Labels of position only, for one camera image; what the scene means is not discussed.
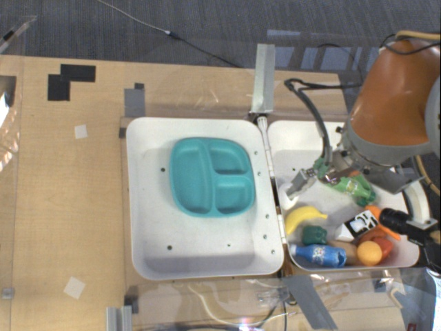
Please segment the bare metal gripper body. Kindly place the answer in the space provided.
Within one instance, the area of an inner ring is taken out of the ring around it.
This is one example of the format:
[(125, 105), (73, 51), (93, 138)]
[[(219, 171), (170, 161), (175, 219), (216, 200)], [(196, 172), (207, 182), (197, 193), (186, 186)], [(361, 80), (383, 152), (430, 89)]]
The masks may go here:
[(325, 148), (320, 156), (319, 181), (336, 185), (342, 178), (363, 173), (368, 161), (355, 150)]

